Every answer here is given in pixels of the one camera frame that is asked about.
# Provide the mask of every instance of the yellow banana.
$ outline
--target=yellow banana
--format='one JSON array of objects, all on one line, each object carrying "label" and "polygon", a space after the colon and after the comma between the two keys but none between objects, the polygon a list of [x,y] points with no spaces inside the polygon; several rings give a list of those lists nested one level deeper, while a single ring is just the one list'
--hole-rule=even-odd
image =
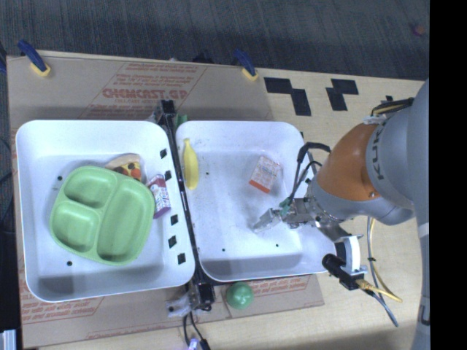
[{"label": "yellow banana", "polygon": [[198,158],[190,145],[190,139],[184,139],[183,165],[185,169],[185,183],[188,189],[194,190],[198,185]]}]

